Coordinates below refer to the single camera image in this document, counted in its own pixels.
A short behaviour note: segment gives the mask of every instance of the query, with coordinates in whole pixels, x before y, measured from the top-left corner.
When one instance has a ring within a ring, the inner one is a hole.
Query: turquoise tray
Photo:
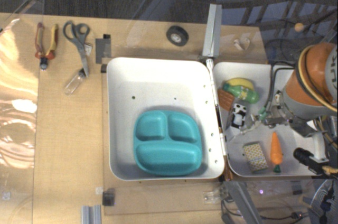
[[[159,176],[184,176],[202,163],[199,128],[189,115],[152,110],[134,128],[134,157],[140,169]]]

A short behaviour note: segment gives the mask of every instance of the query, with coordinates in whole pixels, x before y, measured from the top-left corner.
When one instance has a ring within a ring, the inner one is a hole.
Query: scissor blade
[[[82,62],[84,73],[86,74],[86,77],[88,77],[88,75],[89,75],[89,69],[88,69],[88,63],[87,63],[87,58],[86,58],[85,51],[80,52],[80,56],[81,56],[81,62]]]

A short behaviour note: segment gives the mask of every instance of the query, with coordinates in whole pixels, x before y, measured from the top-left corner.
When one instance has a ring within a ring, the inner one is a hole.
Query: green bottle
[[[256,93],[253,90],[250,90],[247,87],[241,86],[241,85],[231,86],[230,84],[225,83],[223,85],[223,90],[228,91],[233,96],[235,96],[235,97],[237,97],[241,100],[247,101],[251,104],[255,104],[259,100],[258,93]]]

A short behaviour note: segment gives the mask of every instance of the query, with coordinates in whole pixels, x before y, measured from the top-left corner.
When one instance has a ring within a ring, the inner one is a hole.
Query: orange carrot
[[[281,151],[279,139],[276,132],[273,132],[273,139],[271,142],[271,151],[270,151],[270,158],[272,163],[276,166],[274,168],[274,172],[280,172],[279,165],[283,162],[283,153]]]

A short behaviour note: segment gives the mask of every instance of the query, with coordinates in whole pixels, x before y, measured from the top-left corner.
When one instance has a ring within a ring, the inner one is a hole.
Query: wooden table
[[[68,20],[86,23],[91,28],[87,42],[95,44],[103,34],[111,35],[112,55],[196,59],[201,53],[205,25],[175,24],[184,27],[190,36],[186,46],[178,48],[166,39],[166,30],[174,23],[108,20],[100,18],[44,16],[44,44],[50,42],[50,28],[58,24],[59,44],[56,58],[47,71],[40,71],[36,122],[34,168],[33,223],[80,223],[81,206],[101,204],[104,185],[102,129],[101,65],[95,64],[95,47],[88,59],[90,76],[66,96],[63,87],[82,67],[74,45],[62,34]],[[29,46],[26,64],[38,68],[32,48],[34,29],[22,31]],[[252,38],[245,52],[233,46],[242,34]],[[264,63],[265,51],[257,28],[223,26],[221,59]],[[142,52],[137,48],[146,48]],[[221,223],[220,210],[104,216],[102,223]]]

